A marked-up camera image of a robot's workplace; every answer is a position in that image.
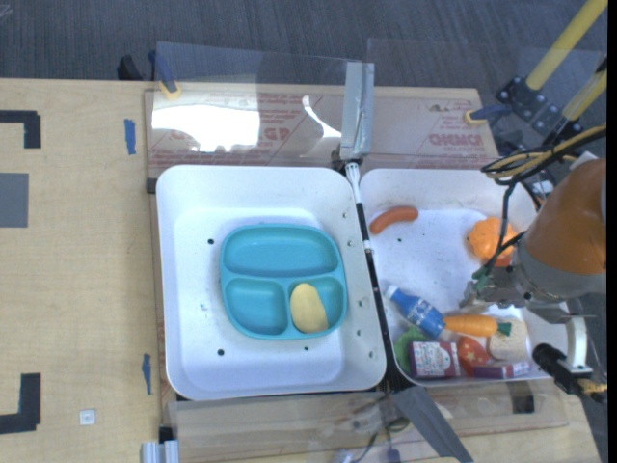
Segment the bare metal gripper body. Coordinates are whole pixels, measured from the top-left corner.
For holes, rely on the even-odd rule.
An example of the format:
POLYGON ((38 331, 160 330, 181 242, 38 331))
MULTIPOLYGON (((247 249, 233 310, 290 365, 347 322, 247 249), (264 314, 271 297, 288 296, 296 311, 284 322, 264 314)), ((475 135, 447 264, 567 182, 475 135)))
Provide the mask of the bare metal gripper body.
POLYGON ((527 292, 516 282, 516 274, 511 265, 488 269, 481 267, 474 273, 474 298, 477 302, 500 309, 523 308, 529 298, 527 292))

